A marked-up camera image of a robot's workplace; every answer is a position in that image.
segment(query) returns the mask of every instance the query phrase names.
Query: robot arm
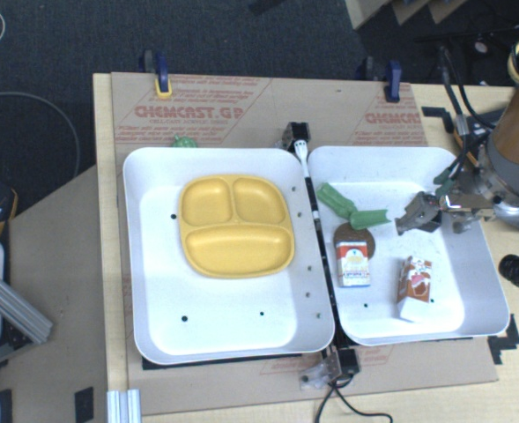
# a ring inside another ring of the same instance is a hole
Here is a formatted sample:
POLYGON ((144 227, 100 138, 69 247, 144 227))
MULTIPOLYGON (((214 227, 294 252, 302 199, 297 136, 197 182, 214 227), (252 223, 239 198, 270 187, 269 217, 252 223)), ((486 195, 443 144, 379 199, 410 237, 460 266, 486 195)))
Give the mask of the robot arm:
MULTIPOLYGON (((508 61, 512 77, 517 73, 515 55, 508 61)), ((466 124, 463 118, 457 118, 458 131, 464 136, 467 128, 461 125, 463 122, 466 124)), ((485 138, 481 139, 484 142, 472 171, 462 170, 463 155, 456 174, 435 182, 441 184, 435 196, 420 192, 412 199, 405 207, 406 214, 396 220, 398 234, 413 228, 431 232, 441 224, 442 213, 452 218, 456 233, 467 230, 478 219, 498 218, 519 228, 519 87, 485 138)))

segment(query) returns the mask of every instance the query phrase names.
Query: white tray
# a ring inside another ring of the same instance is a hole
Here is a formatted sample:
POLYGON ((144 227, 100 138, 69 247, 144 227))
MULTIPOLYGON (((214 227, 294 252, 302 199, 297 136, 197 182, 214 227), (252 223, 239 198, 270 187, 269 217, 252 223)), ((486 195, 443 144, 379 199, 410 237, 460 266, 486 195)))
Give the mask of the white tray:
POLYGON ((421 190, 433 193, 434 177, 455 157, 433 147, 320 147, 308 159, 317 188, 328 182, 359 210, 388 209, 392 221, 372 227, 376 250, 369 260, 371 286, 337 284, 336 228, 345 222, 319 203, 339 321, 349 338, 361 345, 464 338, 500 333, 509 323, 508 304, 478 222, 454 234, 448 215, 433 233, 414 229, 397 234, 394 218, 421 190), (397 315, 400 265, 410 255, 433 263, 429 313, 422 323, 397 315))
POLYGON ((134 336, 149 361, 308 353, 333 338, 328 288, 300 163, 279 149, 142 148, 123 168, 134 336), (171 215, 190 181, 249 174, 274 183, 291 215, 295 252, 260 278, 206 277, 189 267, 171 215))

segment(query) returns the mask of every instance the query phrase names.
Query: black connector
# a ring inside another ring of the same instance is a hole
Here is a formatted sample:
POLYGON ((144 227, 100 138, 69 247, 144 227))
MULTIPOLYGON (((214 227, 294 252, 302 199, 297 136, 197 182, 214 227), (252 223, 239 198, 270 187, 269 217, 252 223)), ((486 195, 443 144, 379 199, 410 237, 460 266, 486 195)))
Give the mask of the black connector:
POLYGON ((455 131, 455 125, 451 115, 445 108, 441 107, 422 107, 422 113, 426 117, 440 117, 443 121, 443 128, 447 133, 453 133, 455 131))
POLYGON ((310 140, 310 128, 307 122, 289 122, 283 133, 283 148, 290 153, 294 153, 294 141, 302 139, 306 142, 310 140))
POLYGON ((343 376, 354 377, 360 370, 357 353, 352 348, 343 348, 337 350, 339 358, 339 365, 341 366, 341 373, 343 376))

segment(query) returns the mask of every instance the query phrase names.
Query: blue clamp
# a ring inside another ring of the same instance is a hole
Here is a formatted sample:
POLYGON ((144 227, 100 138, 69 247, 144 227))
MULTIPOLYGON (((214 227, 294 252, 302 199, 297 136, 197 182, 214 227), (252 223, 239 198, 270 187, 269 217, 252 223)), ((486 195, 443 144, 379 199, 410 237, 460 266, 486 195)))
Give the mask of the blue clamp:
POLYGON ((155 91, 159 97, 169 97, 171 92, 171 80, 167 73, 167 61, 161 52, 155 54, 155 91))
POLYGON ((389 82, 384 86, 384 96, 387 102, 400 101, 400 78, 402 77, 402 68, 398 61, 389 61, 386 65, 386 79, 389 82))
POLYGON ((373 80, 377 81, 378 77, 374 75, 374 59, 368 56, 363 60, 360 66, 355 70, 355 80, 373 80))
POLYGON ((139 58, 140 72, 156 74, 155 92, 160 98, 171 96, 173 88, 171 87, 171 79, 167 72, 167 61, 165 55, 157 52, 155 56, 151 50, 145 50, 139 58))

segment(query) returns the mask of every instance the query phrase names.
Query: brown round cookie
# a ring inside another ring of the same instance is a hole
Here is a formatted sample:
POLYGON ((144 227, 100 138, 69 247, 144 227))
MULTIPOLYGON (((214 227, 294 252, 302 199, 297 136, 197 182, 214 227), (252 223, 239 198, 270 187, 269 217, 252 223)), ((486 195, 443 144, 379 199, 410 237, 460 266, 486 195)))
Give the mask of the brown round cookie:
POLYGON ((334 246, 341 241, 366 241, 368 258, 374 254, 374 237, 368 229, 355 230, 348 222, 342 224, 333 234, 334 246))

